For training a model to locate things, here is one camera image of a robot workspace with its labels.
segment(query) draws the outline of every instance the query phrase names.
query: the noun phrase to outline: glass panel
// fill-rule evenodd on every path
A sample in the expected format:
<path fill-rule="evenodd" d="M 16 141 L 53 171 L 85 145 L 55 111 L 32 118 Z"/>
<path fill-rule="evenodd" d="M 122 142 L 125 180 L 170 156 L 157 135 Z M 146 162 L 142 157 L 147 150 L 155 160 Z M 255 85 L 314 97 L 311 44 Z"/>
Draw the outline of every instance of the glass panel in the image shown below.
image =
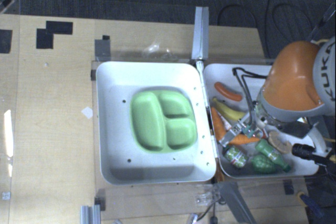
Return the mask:
<path fill-rule="evenodd" d="M 265 59 L 259 33 L 256 28 L 209 27 L 210 63 L 237 63 L 246 65 L 265 65 L 273 60 Z"/>
<path fill-rule="evenodd" d="M 193 25 L 96 20 L 97 61 L 188 62 L 192 44 Z"/>
<path fill-rule="evenodd" d="M 0 223 L 8 223 L 15 141 L 21 0 L 0 0 Z"/>

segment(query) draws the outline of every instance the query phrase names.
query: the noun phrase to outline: white sticker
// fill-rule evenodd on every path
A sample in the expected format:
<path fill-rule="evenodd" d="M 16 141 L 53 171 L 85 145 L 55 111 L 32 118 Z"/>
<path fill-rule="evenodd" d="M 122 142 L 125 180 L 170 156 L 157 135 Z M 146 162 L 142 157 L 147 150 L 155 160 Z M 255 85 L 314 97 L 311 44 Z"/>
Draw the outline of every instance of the white sticker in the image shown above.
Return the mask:
<path fill-rule="evenodd" d="M 88 119 L 93 117 L 93 110 L 88 106 L 81 111 Z"/>
<path fill-rule="evenodd" d="M 11 192 L 7 192 L 7 193 L 2 193 L 2 200 L 10 200 L 11 199 Z"/>

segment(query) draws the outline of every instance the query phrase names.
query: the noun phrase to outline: green bottle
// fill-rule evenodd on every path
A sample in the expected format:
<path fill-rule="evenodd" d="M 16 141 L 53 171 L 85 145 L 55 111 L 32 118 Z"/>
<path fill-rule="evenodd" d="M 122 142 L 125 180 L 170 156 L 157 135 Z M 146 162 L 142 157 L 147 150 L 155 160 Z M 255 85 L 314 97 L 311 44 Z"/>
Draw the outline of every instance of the green bottle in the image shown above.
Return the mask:
<path fill-rule="evenodd" d="M 256 150 L 268 157 L 272 162 L 279 165 L 286 173 L 291 170 L 291 167 L 284 161 L 282 155 L 265 139 L 260 139 L 256 145 Z"/>

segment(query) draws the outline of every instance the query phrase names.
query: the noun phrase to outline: metal clamp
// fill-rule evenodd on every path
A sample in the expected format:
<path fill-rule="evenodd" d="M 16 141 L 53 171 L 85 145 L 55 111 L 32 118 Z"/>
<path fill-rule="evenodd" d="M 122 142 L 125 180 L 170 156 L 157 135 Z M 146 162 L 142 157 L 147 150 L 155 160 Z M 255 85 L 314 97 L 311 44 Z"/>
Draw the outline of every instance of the metal clamp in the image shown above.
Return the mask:
<path fill-rule="evenodd" d="M 209 55 L 209 8 L 196 7 L 192 60 L 206 60 Z"/>
<path fill-rule="evenodd" d="M 237 182 L 220 182 L 218 185 L 221 197 L 226 201 L 237 222 L 256 224 L 256 220 L 239 192 Z"/>
<path fill-rule="evenodd" d="M 100 205 L 80 208 L 80 224 L 100 224 Z"/>

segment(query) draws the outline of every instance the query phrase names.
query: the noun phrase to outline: white tray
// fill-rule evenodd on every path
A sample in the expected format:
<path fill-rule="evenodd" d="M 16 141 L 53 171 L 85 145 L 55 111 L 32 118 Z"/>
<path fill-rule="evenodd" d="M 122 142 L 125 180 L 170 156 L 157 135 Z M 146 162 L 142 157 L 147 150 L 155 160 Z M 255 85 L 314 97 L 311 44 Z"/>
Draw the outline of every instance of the white tray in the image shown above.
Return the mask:
<path fill-rule="evenodd" d="M 202 182 L 216 170 L 214 149 L 198 71 L 184 63 L 105 62 L 96 73 L 101 172 L 116 185 Z M 176 89 L 191 102 L 197 141 L 170 153 L 150 153 L 136 144 L 130 101 L 144 90 Z"/>
<path fill-rule="evenodd" d="M 207 94 L 209 100 L 213 97 L 217 97 L 219 100 L 225 100 L 226 104 L 235 109 L 244 112 L 248 112 L 248 106 L 245 98 L 240 102 L 235 102 L 230 99 L 226 99 L 221 94 L 217 92 L 214 88 L 215 82 L 219 81 L 223 83 L 229 90 L 233 90 L 237 93 L 240 93 L 244 96 L 243 91 L 236 79 L 236 77 L 232 73 L 233 67 L 242 67 L 247 71 L 254 72 L 261 75 L 267 75 L 271 66 L 257 66 L 257 65 L 227 65 L 227 64 L 220 64 L 214 63 L 208 65 L 204 70 L 204 79 L 207 88 Z M 248 84 L 250 94 L 253 100 L 256 100 L 257 94 L 260 91 L 260 88 L 264 84 L 264 80 L 261 79 L 252 79 L 246 78 L 246 82 Z M 275 129 L 275 127 L 267 126 L 266 130 L 269 131 L 271 129 Z M 312 139 L 309 136 L 305 136 L 303 139 L 281 133 L 279 138 L 282 141 L 289 141 L 292 145 L 299 143 L 299 144 L 306 144 L 310 146 L 314 146 Z M 239 148 L 245 152 L 248 156 L 252 157 L 257 154 L 257 151 L 254 149 L 255 143 L 250 143 L 247 145 L 239 146 Z M 218 153 L 220 157 L 220 164 L 222 166 L 222 170 L 230 177 L 234 178 L 272 178 L 272 177 L 293 177 L 293 176 L 303 176 L 303 175 L 312 175 L 317 172 L 319 166 L 314 163 L 314 161 L 307 161 L 298 157 L 293 156 L 290 154 L 284 154 L 284 160 L 292 167 L 291 171 L 288 173 L 279 171 L 276 174 L 271 175 L 260 175 L 256 174 L 251 165 L 251 161 L 249 160 L 246 166 L 242 169 L 238 169 L 233 166 L 227 159 L 225 159 L 222 155 L 222 146 L 218 144 Z"/>

